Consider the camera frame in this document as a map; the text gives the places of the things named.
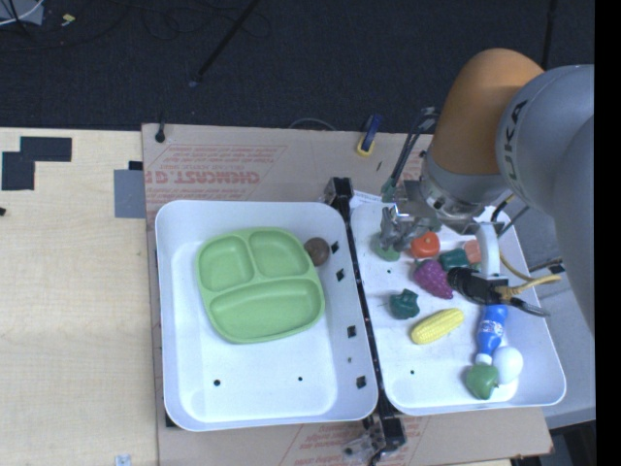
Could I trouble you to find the dark green broccoli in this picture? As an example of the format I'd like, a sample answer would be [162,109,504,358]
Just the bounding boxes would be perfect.
[388,287,421,321]

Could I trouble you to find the black block with thin wires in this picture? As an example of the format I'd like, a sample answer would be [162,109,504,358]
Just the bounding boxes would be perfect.
[323,176,355,209]
[367,411,409,461]

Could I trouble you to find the green toy pepper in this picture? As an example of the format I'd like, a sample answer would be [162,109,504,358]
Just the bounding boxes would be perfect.
[465,362,501,401]

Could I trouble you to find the black cylinder on white bracket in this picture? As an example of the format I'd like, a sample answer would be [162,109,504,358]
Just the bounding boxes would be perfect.
[445,222,511,306]

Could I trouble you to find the white egg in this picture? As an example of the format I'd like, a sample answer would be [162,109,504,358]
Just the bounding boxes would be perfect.
[491,345,525,386]

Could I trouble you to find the dark green toy block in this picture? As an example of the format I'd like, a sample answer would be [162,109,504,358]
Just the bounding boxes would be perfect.
[438,248,472,273]

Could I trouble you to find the purple grapes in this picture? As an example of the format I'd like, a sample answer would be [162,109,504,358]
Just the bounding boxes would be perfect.
[412,258,455,301]

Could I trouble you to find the green divided plate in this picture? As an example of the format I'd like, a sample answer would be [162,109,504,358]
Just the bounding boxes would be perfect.
[194,226,327,346]

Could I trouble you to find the brown cardboard board red print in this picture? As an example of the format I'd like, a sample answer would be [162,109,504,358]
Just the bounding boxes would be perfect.
[140,122,555,466]

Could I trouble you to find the light green toy vegetable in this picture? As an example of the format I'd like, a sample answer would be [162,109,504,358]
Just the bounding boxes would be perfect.
[370,233,402,263]

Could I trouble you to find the red orange toy tomato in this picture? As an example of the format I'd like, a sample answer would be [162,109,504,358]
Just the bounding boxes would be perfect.
[409,231,442,261]

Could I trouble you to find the white plastic tray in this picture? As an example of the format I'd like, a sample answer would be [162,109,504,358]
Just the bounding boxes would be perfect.
[349,195,568,417]
[154,198,380,433]

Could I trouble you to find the thin black and white rod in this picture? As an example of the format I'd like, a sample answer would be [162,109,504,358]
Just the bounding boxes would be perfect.
[335,195,395,422]

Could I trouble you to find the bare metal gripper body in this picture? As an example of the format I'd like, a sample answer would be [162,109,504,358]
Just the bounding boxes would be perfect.
[393,180,488,236]

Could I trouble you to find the yellow corn cob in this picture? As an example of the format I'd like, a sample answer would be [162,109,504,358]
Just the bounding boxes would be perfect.
[409,307,466,347]

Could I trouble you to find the blue and white bottle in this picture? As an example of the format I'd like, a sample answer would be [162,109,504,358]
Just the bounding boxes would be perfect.
[474,302,509,366]

